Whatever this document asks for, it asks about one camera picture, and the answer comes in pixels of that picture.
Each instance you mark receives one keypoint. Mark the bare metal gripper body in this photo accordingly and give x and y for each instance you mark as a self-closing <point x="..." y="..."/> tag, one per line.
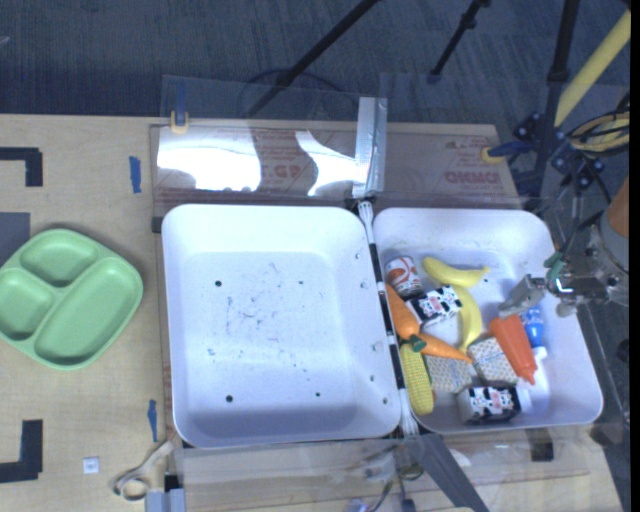
<point x="585" y="280"/>

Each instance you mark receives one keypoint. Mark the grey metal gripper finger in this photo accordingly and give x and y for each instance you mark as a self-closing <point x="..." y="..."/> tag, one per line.
<point x="522" y="296"/>

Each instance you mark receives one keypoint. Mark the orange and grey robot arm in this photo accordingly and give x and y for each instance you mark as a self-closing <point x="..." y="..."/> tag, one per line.
<point x="617" y="215"/>

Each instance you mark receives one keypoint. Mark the blue and white bottle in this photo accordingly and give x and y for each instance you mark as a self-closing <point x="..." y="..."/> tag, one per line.
<point x="535" y="330"/>

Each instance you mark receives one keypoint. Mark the orange bottle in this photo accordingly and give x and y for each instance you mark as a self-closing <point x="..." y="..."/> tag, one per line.
<point x="514" y="345"/>

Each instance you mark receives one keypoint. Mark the yellow banana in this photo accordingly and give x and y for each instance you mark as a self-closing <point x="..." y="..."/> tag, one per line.
<point x="452" y="273"/>
<point x="472" y="320"/>

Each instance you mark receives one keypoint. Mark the white plastic tray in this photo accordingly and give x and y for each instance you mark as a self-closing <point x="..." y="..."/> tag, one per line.
<point x="280" y="325"/>
<point x="515" y="240"/>

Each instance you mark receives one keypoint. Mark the beige patterned carton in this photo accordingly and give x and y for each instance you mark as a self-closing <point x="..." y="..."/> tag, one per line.
<point x="450" y="374"/>
<point x="494" y="362"/>

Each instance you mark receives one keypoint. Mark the cow print carton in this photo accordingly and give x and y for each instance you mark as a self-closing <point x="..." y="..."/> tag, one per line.
<point x="487" y="404"/>
<point x="434" y="304"/>

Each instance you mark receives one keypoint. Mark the orange carrot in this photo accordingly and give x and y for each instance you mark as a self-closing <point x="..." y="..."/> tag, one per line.
<point x="442" y="348"/>
<point x="401" y="315"/>

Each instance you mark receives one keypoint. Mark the red and white can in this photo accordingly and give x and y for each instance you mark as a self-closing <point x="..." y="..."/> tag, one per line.
<point x="404" y="275"/>

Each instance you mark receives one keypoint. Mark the yellow corn cob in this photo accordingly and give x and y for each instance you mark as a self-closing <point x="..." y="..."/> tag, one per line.
<point x="416" y="380"/>

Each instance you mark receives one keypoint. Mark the brown cardboard board red print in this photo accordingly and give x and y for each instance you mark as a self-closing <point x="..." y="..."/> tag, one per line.
<point x="430" y="165"/>

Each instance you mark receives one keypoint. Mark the green divided plate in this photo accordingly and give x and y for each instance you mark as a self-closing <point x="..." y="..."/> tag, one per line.
<point x="75" y="305"/>

